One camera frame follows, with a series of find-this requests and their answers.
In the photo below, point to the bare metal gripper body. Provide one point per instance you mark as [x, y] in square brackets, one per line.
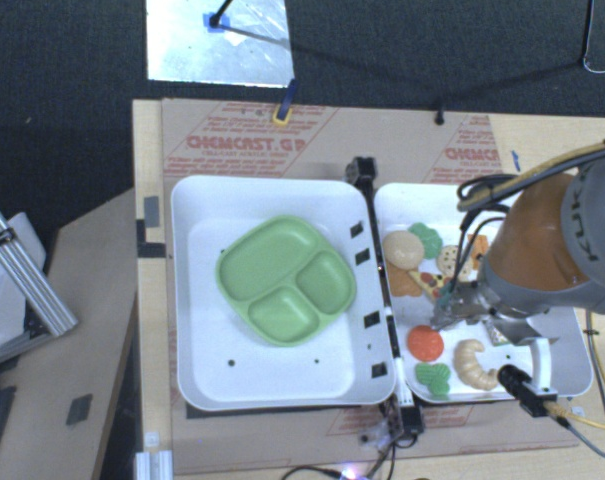
[469, 305]

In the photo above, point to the red toy tomato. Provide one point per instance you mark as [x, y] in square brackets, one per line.
[425, 342]

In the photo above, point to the orange toy waffle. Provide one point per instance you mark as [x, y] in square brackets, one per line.
[401, 283]

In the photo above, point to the white plastic tray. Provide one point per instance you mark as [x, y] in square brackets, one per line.
[207, 318]
[572, 358]

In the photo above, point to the toy pizza slice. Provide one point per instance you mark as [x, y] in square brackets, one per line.
[429, 282]

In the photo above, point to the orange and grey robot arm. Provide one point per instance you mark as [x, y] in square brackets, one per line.
[537, 248]

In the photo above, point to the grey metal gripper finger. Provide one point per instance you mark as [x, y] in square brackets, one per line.
[459, 323]
[438, 319]

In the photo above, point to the black cylinder on white bracket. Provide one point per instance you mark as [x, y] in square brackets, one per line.
[517, 380]

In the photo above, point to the thin black and white rod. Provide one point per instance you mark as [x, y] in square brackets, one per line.
[382, 268]

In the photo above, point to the brown cardboard board red print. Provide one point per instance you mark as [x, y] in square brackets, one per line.
[262, 138]

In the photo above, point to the chocolate chip biscuit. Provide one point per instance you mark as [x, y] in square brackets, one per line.
[449, 260]

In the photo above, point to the green toy lettuce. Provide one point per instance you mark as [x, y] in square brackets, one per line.
[428, 238]

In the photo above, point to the green toy broccoli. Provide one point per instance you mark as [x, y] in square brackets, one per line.
[433, 379]

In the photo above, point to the tan bread bun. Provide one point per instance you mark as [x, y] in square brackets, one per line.
[403, 249]

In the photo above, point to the orange toy cheese piece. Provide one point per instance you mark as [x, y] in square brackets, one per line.
[478, 250]

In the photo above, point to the green divided plate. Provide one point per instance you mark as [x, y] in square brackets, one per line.
[282, 278]

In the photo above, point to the beige toy croissant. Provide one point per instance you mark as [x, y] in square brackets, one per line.
[469, 365]

